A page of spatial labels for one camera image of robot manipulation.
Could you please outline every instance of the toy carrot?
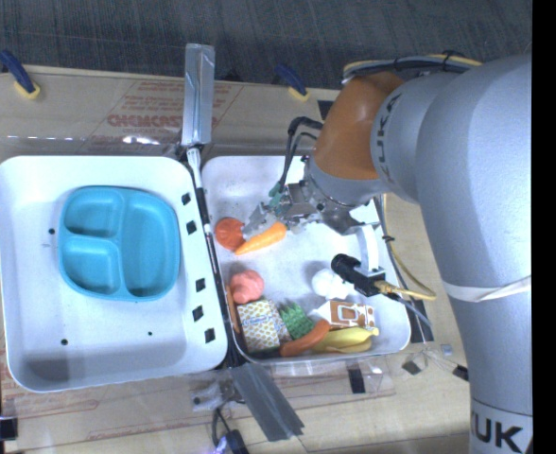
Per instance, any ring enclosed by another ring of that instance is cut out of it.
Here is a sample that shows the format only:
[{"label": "toy carrot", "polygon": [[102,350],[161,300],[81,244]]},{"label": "toy carrot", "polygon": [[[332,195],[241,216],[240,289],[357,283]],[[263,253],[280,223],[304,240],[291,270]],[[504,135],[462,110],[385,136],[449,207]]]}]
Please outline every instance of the toy carrot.
[{"label": "toy carrot", "polygon": [[258,251],[264,247],[281,241],[287,235],[287,227],[282,222],[275,222],[269,229],[257,236],[251,237],[235,250],[236,255]]}]

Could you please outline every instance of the toy vegetable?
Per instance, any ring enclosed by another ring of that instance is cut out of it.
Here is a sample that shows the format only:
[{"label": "toy vegetable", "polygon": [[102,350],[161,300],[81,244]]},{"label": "toy vegetable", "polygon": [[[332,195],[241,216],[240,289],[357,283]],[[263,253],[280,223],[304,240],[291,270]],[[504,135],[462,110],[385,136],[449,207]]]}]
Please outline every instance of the toy vegetable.
[{"label": "toy vegetable", "polygon": [[288,341],[280,345],[279,352],[281,357],[296,357],[305,350],[309,350],[322,341],[328,334],[331,325],[327,320],[319,320],[312,330],[297,340]]},{"label": "toy vegetable", "polygon": [[307,315],[299,305],[287,306],[280,310],[280,317],[287,326],[288,334],[294,340],[306,335],[314,328],[314,322],[307,318]]},{"label": "toy vegetable", "polygon": [[230,290],[235,303],[244,305],[261,297],[264,280],[257,271],[251,269],[239,272],[230,280]]},{"label": "toy vegetable", "polygon": [[241,255],[243,253],[250,253],[252,251],[258,251],[264,247],[268,247],[271,244],[281,241],[287,236],[287,227],[282,222],[275,222],[267,231],[258,234],[257,236],[251,237],[248,241],[242,244],[235,250],[236,255]]},{"label": "toy vegetable", "polygon": [[215,239],[221,247],[228,251],[235,251],[244,244],[242,226],[244,224],[237,218],[224,217],[215,226]]},{"label": "toy vegetable", "polygon": [[351,328],[342,328],[330,331],[327,333],[322,341],[317,342],[313,350],[317,353],[321,352],[336,352],[341,351],[342,353],[355,352],[359,346],[363,349],[369,349],[371,344],[368,339],[379,334],[379,329],[374,327],[364,327],[353,326]]}]

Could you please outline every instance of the yellow banana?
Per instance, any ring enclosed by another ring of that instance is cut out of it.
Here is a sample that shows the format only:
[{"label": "yellow banana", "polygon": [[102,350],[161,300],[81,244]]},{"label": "yellow banana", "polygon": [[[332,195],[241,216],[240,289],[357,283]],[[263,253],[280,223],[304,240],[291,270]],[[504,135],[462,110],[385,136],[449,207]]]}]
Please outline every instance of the yellow banana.
[{"label": "yellow banana", "polygon": [[327,347],[338,350],[364,342],[371,336],[379,334],[378,328],[354,326],[329,331],[326,336],[314,348],[315,352],[324,352]]},{"label": "yellow banana", "polygon": [[327,346],[326,353],[362,353],[371,349],[373,346],[373,339],[367,338],[362,343],[353,344],[352,346],[344,346],[343,348],[335,348],[334,346]]}]

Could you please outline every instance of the orange carrot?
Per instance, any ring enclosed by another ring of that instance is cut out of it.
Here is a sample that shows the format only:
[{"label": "orange carrot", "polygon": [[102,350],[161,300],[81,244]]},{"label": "orange carrot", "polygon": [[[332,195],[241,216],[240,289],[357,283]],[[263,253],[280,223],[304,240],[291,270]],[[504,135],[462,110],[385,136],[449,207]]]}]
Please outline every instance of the orange carrot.
[{"label": "orange carrot", "polygon": [[215,239],[218,244],[228,251],[235,251],[244,244],[242,226],[244,224],[237,218],[224,217],[215,226]]},{"label": "orange carrot", "polygon": [[279,242],[287,236],[287,227],[282,222],[275,222],[269,229],[261,234],[251,237],[235,250],[236,255],[258,251],[271,244]]}]

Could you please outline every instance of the blue divided plate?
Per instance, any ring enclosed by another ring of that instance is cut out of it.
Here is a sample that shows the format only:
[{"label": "blue divided plate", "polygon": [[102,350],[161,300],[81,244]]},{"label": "blue divided plate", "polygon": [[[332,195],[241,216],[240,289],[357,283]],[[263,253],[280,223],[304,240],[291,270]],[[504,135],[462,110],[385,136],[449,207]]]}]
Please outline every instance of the blue divided plate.
[{"label": "blue divided plate", "polygon": [[171,206],[148,192],[85,186],[61,211],[60,272],[96,298],[148,301],[177,281],[180,236]]}]

